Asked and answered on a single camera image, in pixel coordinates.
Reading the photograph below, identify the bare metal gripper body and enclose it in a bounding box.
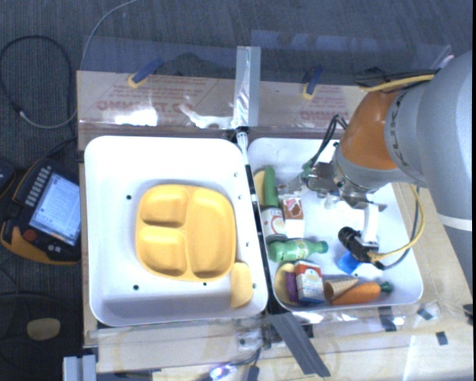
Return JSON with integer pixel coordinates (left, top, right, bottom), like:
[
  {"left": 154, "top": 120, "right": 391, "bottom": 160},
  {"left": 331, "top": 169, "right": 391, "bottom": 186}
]
[{"left": 305, "top": 161, "right": 386, "bottom": 210}]

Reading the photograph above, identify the green toy cucumber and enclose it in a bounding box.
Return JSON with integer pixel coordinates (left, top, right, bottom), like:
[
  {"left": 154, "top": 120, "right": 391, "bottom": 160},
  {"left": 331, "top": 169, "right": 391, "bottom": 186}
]
[{"left": 263, "top": 167, "right": 281, "bottom": 209}]

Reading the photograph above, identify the brown and white carton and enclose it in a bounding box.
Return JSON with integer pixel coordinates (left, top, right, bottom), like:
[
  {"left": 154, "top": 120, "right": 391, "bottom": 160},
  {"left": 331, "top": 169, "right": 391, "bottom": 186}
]
[{"left": 281, "top": 195, "right": 305, "bottom": 240}]

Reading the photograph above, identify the yellow toy banana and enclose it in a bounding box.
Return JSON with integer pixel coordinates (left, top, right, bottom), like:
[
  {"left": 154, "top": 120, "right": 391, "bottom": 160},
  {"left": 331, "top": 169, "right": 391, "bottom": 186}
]
[{"left": 253, "top": 168, "right": 267, "bottom": 206}]

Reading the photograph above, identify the white and red can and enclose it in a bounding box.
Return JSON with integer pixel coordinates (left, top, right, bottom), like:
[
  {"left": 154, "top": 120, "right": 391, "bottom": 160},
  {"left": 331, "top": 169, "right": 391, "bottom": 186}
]
[{"left": 260, "top": 207, "right": 288, "bottom": 243}]

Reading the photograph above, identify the green plastic bottle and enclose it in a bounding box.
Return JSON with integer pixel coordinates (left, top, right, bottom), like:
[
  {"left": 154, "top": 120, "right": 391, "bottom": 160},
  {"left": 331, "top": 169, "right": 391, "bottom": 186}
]
[{"left": 267, "top": 238, "right": 329, "bottom": 264}]

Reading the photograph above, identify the blue cube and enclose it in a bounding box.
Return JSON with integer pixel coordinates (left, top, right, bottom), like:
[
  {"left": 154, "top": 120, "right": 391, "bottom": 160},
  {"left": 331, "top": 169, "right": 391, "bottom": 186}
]
[{"left": 336, "top": 252, "right": 363, "bottom": 275}]

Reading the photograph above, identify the white plastic tray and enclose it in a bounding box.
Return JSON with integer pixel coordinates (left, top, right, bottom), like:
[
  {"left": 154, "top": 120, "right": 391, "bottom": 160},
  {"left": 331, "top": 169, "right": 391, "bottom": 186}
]
[
  {"left": 83, "top": 135, "right": 270, "bottom": 328},
  {"left": 247, "top": 137, "right": 424, "bottom": 314}
]

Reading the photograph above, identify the red and white carton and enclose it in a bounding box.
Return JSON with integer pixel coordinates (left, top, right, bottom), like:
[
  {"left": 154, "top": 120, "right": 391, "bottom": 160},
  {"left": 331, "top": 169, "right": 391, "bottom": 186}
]
[{"left": 293, "top": 260, "right": 326, "bottom": 305}]

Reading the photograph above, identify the tan ice cream cone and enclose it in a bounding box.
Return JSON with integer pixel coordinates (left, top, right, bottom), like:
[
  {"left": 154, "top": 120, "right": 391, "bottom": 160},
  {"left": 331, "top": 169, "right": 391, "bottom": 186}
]
[{"left": 323, "top": 277, "right": 360, "bottom": 302}]

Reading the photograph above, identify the purple toy food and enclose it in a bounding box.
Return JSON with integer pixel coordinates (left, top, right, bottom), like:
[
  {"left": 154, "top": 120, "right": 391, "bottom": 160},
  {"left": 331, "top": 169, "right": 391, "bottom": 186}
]
[{"left": 285, "top": 271, "right": 300, "bottom": 303}]

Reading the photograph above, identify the orange toy carrot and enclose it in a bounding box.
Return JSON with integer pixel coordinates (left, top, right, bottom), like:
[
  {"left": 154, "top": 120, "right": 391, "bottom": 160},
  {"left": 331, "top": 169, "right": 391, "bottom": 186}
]
[{"left": 331, "top": 281, "right": 394, "bottom": 306}]

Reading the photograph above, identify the yellow divided plate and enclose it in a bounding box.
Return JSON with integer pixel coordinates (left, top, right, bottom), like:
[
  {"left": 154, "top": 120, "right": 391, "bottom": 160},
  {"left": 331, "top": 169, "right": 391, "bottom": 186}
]
[{"left": 134, "top": 183, "right": 238, "bottom": 283}]

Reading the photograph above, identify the brown cardboard board red print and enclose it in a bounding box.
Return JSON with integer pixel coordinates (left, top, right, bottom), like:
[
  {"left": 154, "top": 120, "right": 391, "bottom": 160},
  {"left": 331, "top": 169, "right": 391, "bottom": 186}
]
[{"left": 75, "top": 69, "right": 440, "bottom": 351}]

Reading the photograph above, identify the tan oval toy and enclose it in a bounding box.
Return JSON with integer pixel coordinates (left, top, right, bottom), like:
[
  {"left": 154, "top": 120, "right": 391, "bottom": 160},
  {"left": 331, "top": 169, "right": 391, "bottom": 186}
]
[{"left": 26, "top": 317, "right": 61, "bottom": 341}]

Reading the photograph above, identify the black cylinder on white bracket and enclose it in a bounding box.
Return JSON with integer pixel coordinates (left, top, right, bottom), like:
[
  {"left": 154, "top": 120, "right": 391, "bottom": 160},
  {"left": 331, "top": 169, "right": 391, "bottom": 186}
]
[{"left": 337, "top": 203, "right": 388, "bottom": 264}]

